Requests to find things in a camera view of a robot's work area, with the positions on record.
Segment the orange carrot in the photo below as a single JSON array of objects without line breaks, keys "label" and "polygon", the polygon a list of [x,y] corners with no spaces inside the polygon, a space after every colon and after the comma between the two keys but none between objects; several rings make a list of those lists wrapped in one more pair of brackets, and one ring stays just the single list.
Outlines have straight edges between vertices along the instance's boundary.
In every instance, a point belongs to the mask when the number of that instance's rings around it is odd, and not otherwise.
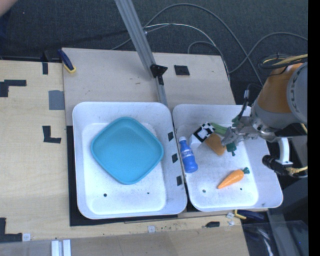
[{"label": "orange carrot", "polygon": [[220,185],[218,186],[218,189],[222,189],[226,186],[229,186],[231,184],[241,181],[244,178],[245,173],[249,173],[249,169],[247,167],[244,170],[241,170],[241,169],[234,170],[220,183]]}]

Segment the white tray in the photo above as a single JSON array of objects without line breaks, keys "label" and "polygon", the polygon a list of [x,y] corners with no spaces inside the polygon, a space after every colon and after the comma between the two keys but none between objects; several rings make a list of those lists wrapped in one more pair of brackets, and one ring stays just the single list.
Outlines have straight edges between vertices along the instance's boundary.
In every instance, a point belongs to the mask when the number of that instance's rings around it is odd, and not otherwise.
[{"label": "white tray", "polygon": [[[120,117],[136,119],[158,138],[164,149],[161,162],[132,185],[121,184],[111,177],[90,151],[92,139]],[[77,205],[85,217],[174,215],[185,209],[187,194],[181,182],[183,171],[172,116],[165,105],[157,102],[82,102],[74,107],[72,119]]]},{"label": "white tray", "polygon": [[[241,105],[178,105],[172,113],[176,136],[189,138],[205,122],[229,127],[241,108]],[[190,201],[199,211],[275,208],[282,203],[278,177],[262,163],[263,156],[269,155],[267,143],[262,138],[239,143],[235,156],[227,151],[218,156],[205,143],[193,152],[199,168],[196,172],[186,173],[185,179]],[[250,174],[243,180],[217,189],[228,173],[245,167],[249,168]]]}]

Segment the blue and yellow object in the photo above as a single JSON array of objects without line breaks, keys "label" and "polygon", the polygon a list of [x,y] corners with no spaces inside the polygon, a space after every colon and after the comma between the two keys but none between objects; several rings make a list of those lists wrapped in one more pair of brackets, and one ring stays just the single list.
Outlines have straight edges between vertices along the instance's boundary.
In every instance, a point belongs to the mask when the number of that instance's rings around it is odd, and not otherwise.
[{"label": "blue and yellow object", "polygon": [[57,51],[58,55],[60,56],[62,62],[63,62],[63,66],[64,68],[70,73],[73,74],[74,72],[76,72],[76,67],[71,63],[69,57],[65,54],[65,52],[61,49],[59,49]]}]

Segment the yellow clip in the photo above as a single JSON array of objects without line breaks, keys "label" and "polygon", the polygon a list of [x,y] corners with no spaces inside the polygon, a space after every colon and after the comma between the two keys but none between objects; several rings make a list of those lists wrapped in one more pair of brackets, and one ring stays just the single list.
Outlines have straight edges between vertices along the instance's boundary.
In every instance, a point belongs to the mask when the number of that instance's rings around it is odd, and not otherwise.
[{"label": "yellow clip", "polygon": [[234,216],[239,218],[239,219],[241,219],[241,220],[246,220],[247,219],[246,216],[238,214],[238,210],[234,210]]},{"label": "yellow clip", "polygon": [[73,69],[72,69],[72,70],[70,70],[70,69],[67,67],[66,64],[63,64],[63,66],[64,66],[64,68],[65,68],[70,74],[73,74],[73,73],[76,72],[76,70],[77,70],[75,66],[73,66]]}]

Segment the blue bottle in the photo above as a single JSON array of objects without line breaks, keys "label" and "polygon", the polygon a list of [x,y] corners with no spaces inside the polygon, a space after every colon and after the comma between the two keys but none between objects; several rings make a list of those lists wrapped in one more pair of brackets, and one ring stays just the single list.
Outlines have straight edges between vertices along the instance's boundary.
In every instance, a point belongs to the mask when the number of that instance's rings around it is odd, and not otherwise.
[{"label": "blue bottle", "polygon": [[198,170],[198,165],[192,149],[187,144],[186,137],[180,137],[179,143],[184,171],[189,174],[195,172]]}]

